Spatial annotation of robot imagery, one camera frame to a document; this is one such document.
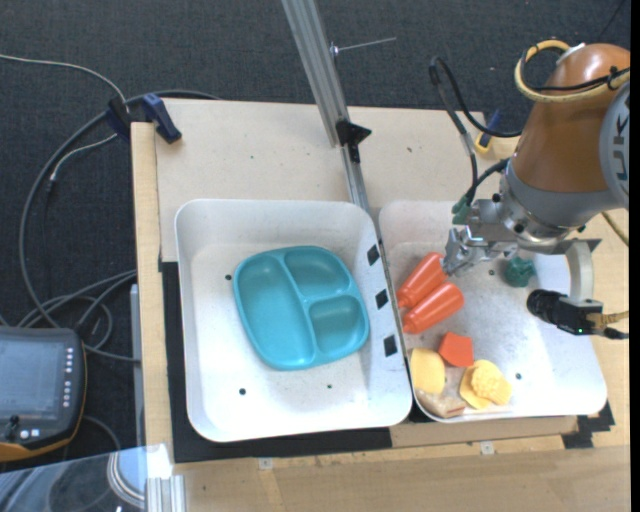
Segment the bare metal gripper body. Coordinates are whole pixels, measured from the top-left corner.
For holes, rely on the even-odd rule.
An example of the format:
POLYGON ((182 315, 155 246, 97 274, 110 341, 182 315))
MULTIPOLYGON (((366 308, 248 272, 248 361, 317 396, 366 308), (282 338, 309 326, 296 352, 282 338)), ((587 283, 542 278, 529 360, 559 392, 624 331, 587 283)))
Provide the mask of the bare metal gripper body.
POLYGON ((471 260, 507 259, 521 252, 564 254, 568 230, 542 222, 516 200, 477 200, 462 230, 462 251, 471 260))

